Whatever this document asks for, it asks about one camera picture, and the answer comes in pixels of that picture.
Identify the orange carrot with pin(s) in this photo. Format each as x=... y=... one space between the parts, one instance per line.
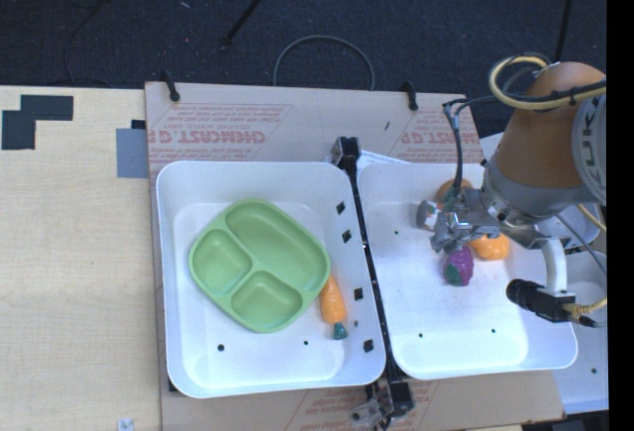
x=331 y=302

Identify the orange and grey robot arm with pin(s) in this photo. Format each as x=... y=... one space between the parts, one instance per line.
x=535 y=137

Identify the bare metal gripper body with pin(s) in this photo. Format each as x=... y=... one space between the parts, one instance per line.
x=478 y=213

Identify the black cylinder on white bracket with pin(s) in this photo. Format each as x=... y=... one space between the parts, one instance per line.
x=537 y=297

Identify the orange round toy food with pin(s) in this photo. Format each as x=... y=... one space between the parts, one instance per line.
x=446 y=191

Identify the white printed paper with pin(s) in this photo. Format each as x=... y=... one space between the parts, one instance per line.
x=381 y=157

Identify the purple grapes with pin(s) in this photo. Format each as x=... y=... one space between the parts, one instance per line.
x=460 y=265

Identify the white plastic tray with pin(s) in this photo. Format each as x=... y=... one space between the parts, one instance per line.
x=446 y=320
x=277 y=359

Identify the orange toy bread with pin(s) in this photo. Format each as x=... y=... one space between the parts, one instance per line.
x=493 y=248

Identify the brown cardboard board red print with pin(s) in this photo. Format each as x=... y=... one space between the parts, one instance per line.
x=297 y=127

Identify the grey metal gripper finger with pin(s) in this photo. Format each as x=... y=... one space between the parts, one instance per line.
x=440 y=237
x=460 y=235

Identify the green divided plate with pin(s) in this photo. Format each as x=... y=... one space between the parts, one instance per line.
x=257 y=260

